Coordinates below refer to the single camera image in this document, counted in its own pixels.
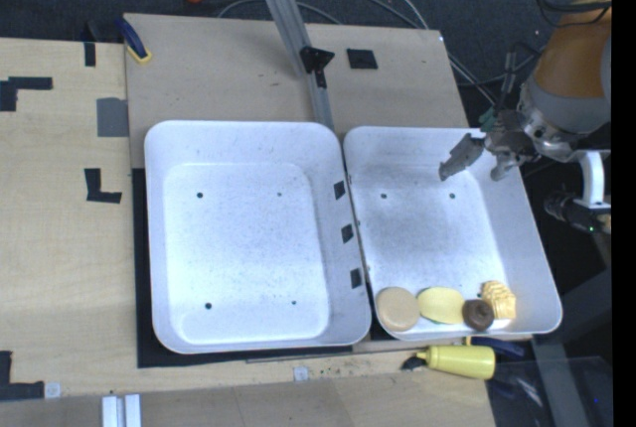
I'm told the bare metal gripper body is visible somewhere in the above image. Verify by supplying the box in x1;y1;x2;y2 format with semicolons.
484;109;583;164

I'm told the white plastic tray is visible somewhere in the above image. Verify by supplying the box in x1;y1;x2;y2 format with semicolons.
143;118;374;356
342;124;564;344

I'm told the pale yellow ridged toy food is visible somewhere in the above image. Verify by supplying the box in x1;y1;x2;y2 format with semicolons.
480;279;518;322

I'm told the yellow oval toy food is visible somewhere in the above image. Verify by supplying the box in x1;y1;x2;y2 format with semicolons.
415;285;467;327

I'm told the brown doughnut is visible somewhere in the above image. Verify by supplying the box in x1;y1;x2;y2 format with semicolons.
461;298;496;333

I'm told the tan round biscuit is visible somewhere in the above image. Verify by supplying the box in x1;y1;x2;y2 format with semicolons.
375;286;421;334

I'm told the yellow squeeze bottle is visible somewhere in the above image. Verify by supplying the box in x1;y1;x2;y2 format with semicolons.
415;344;498;381

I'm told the pale wood board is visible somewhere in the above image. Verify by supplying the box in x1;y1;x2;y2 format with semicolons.
122;12;536;384

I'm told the black cylinder on white bracket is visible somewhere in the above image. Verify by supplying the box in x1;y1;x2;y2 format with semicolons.
543;149;613;235

